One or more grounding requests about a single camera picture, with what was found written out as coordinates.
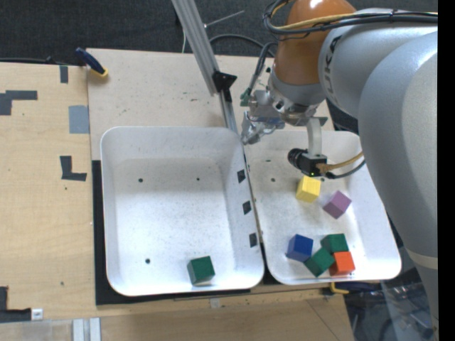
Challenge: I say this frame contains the blue cube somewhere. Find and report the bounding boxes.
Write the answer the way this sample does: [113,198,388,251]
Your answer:
[286,234,314,263]

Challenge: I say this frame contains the green cube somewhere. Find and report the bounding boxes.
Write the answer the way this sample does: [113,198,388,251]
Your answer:
[320,233,350,255]
[304,247,336,278]
[186,256,216,286]

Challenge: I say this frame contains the orange cube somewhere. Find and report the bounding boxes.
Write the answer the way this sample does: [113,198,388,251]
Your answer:
[328,251,356,277]

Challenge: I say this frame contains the black cylinder on white bracket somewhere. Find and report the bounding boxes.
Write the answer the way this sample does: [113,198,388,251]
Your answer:
[287,117,328,177]

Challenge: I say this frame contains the yellow cube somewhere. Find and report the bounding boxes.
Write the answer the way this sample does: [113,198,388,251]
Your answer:
[295,175,321,203]

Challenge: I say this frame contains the white plastic tray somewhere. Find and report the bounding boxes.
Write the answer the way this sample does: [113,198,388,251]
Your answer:
[100,126,266,297]
[243,129,402,286]

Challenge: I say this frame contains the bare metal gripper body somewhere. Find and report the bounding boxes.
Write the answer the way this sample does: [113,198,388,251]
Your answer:
[247,90,319,126]

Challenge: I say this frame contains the pale wood board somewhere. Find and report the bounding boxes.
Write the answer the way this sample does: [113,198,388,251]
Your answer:
[86,47,360,318]

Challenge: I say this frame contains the purple cube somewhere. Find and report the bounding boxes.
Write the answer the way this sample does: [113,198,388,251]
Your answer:
[322,190,353,220]

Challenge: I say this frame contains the thin black rod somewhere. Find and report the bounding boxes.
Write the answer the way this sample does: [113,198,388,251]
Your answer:
[242,144,265,248]

